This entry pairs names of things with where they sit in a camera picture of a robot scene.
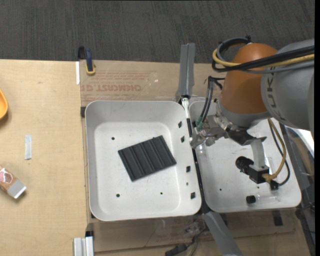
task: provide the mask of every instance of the black corrugated object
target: black corrugated object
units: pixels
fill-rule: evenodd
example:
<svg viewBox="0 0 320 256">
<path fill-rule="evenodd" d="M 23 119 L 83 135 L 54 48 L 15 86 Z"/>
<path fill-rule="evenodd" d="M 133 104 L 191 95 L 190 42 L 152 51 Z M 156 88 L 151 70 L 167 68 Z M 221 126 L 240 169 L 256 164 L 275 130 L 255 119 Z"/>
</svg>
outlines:
<svg viewBox="0 0 320 256">
<path fill-rule="evenodd" d="M 132 181 L 177 163 L 162 135 L 121 149 L 118 153 Z"/>
</svg>

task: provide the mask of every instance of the dark floor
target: dark floor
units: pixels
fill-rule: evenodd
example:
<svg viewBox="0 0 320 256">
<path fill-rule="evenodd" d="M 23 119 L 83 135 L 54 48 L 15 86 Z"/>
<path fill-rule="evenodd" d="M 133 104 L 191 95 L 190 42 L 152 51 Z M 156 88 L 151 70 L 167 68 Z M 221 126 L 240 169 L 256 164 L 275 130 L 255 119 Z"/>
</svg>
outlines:
<svg viewBox="0 0 320 256">
<path fill-rule="evenodd" d="M 218 42 L 250 35 L 280 49 L 315 36 L 315 0 L 0 0 L 0 59 L 180 61 L 196 44 L 209 63 Z"/>
</svg>

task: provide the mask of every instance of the wooden table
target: wooden table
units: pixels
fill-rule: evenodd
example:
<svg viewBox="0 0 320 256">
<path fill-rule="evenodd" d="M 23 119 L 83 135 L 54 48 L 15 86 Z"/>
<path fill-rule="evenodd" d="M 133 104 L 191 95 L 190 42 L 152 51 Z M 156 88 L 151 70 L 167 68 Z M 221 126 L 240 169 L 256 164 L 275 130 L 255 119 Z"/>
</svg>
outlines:
<svg viewBox="0 0 320 256">
<path fill-rule="evenodd" d="M 0 255 L 71 256 L 73 238 L 87 227 L 81 95 L 75 62 L 0 60 L 0 88 L 8 101 L 0 121 L 0 164 L 27 187 L 17 200 L 0 192 Z M 25 160 L 25 135 L 32 158 Z M 237 238 L 244 256 L 310 255 L 300 222 L 294 232 Z M 99 253 L 159 255 L 157 247 Z M 194 256 L 221 255 L 214 241 Z"/>
</svg>

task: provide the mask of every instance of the white strip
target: white strip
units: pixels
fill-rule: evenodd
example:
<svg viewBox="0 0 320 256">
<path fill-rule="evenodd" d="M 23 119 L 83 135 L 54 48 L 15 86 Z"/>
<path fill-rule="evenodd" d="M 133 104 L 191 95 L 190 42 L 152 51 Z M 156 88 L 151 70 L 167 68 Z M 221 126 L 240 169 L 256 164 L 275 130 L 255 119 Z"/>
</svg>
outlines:
<svg viewBox="0 0 320 256">
<path fill-rule="evenodd" d="M 75 75 L 76 75 L 76 84 L 80 85 L 80 62 L 75 62 Z"/>
<path fill-rule="evenodd" d="M 32 157 L 32 136 L 27 134 L 24 137 L 24 160 L 29 160 Z"/>
</svg>

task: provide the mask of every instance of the blue and yellow clamp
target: blue and yellow clamp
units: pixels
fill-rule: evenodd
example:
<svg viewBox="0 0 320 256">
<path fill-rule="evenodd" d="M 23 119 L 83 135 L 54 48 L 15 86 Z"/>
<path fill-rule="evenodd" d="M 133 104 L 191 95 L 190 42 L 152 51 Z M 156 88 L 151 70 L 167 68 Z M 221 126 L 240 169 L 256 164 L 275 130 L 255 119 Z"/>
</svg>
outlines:
<svg viewBox="0 0 320 256">
<path fill-rule="evenodd" d="M 90 48 L 80 46 L 78 49 L 78 59 L 86 60 L 85 71 L 88 76 L 92 76 L 96 73 L 96 67 L 92 61 L 92 54 Z"/>
</svg>

